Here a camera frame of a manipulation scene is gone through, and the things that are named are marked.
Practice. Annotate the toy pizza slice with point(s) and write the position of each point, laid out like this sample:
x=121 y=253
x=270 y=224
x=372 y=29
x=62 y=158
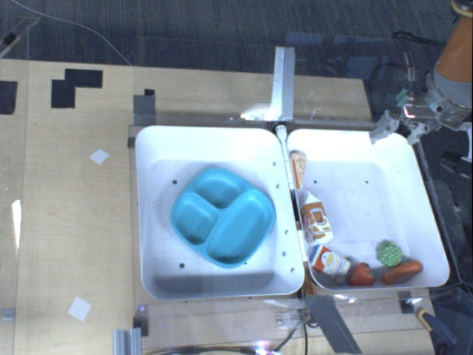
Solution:
x=298 y=168

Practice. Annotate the red toy strawberry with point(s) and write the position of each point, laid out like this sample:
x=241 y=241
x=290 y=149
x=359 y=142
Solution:
x=361 y=275

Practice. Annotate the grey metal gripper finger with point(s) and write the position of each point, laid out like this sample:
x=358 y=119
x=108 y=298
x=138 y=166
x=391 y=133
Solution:
x=383 y=126
x=417 y=131

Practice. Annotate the white and red carton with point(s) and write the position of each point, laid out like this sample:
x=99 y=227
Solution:
x=330 y=264

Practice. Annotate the pale wood board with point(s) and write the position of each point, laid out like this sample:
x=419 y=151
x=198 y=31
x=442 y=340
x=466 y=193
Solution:
x=207 y=94

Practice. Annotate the white and orange carton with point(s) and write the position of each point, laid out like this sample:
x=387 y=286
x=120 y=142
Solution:
x=315 y=222

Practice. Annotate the green dotted toy ball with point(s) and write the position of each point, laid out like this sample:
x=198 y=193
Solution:
x=388 y=253

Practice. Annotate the blue divided plate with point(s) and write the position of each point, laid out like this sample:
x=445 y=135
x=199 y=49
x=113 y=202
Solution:
x=236 y=228

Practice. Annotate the white plastic tray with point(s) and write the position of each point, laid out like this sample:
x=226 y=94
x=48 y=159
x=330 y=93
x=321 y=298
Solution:
x=155 y=213
x=373 y=205

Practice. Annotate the orange toy sausage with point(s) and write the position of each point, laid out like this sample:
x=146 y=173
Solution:
x=402 y=271

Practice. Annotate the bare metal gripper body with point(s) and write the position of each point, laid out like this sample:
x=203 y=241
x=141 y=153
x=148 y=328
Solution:
x=449 y=114

